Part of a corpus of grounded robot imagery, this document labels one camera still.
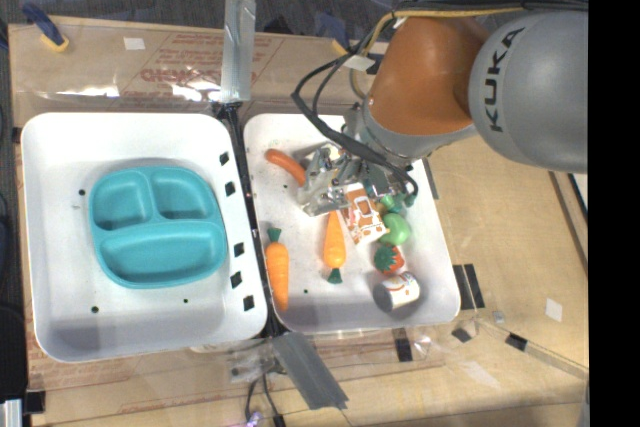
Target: can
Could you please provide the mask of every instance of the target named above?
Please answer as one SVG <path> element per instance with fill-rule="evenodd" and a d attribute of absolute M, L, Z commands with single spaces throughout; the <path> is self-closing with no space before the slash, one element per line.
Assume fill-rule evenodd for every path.
<path fill-rule="evenodd" d="M 410 272 L 403 272 L 378 283 L 373 288 L 373 300 L 382 311 L 390 312 L 420 297 L 420 284 Z"/>

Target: blue clamp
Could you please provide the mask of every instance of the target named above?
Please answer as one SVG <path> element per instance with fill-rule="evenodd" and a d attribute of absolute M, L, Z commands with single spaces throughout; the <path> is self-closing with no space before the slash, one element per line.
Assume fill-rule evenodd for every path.
<path fill-rule="evenodd" d="M 56 52 L 64 52 L 69 45 L 69 40 L 63 36 L 51 18 L 32 2 L 22 5 L 22 12 L 28 20 L 35 23 L 42 31 L 41 40 Z"/>

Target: orange carrot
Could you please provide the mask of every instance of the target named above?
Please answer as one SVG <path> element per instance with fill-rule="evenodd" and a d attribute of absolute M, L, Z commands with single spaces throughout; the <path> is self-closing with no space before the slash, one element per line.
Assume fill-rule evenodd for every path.
<path fill-rule="evenodd" d="M 280 228 L 269 228 L 269 245 L 264 253 L 267 260 L 267 274 L 276 306 L 282 311 L 289 307 L 289 251 L 287 247 L 278 242 Z"/>
<path fill-rule="evenodd" d="M 342 234 L 342 226 L 340 225 L 337 210 L 329 212 L 322 259 L 331 269 L 331 273 L 327 278 L 329 283 L 342 283 L 340 267 L 344 265 L 347 259 L 347 248 L 344 243 L 344 235 Z"/>
<path fill-rule="evenodd" d="M 304 182 L 307 179 L 304 168 L 292 157 L 280 150 L 276 150 L 275 148 L 268 149 L 264 156 L 272 164 L 280 166 L 285 171 L 288 171 L 291 176 L 295 178 L 300 187 L 304 185 Z"/>

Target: white plastic tray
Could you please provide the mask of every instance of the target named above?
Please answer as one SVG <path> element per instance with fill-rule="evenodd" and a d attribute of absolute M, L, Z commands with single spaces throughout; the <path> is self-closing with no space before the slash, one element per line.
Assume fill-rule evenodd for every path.
<path fill-rule="evenodd" d="M 113 358 L 245 340 L 264 327 L 251 228 L 220 122 L 202 114 L 47 113 L 24 127 L 22 152 L 34 327 L 49 356 Z M 140 165 L 183 166 L 212 187 L 229 246 L 213 275 L 145 290 L 122 287 L 100 268 L 89 226 L 91 188 L 108 172 Z M 236 273 L 241 282 L 234 287 Z"/>
<path fill-rule="evenodd" d="M 341 116 L 322 119 L 337 130 L 344 123 Z M 432 325 L 456 317 L 460 293 L 420 161 L 411 172 L 420 187 L 418 199 L 406 215 L 413 234 L 401 250 L 406 270 L 417 277 L 421 294 L 417 301 L 384 313 L 372 296 L 373 287 L 383 279 L 372 263 L 376 244 L 356 246 L 347 237 L 343 283 L 328 283 L 321 256 L 326 218 L 308 216 L 296 201 L 294 179 L 264 158 L 269 148 L 292 155 L 326 141 L 324 136 L 302 115 L 261 114 L 247 122 L 244 137 L 260 238 L 266 245 L 267 229 L 281 228 L 280 242 L 289 250 L 289 308 L 276 310 L 285 326 L 312 334 Z"/>

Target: teal divided plate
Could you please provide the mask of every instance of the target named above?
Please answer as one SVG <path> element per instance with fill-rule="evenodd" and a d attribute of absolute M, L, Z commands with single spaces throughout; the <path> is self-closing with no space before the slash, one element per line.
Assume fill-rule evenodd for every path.
<path fill-rule="evenodd" d="M 103 176 L 91 190 L 89 217 L 102 270 L 125 287 L 203 279 L 227 255 L 213 191 L 183 167 L 137 167 Z"/>

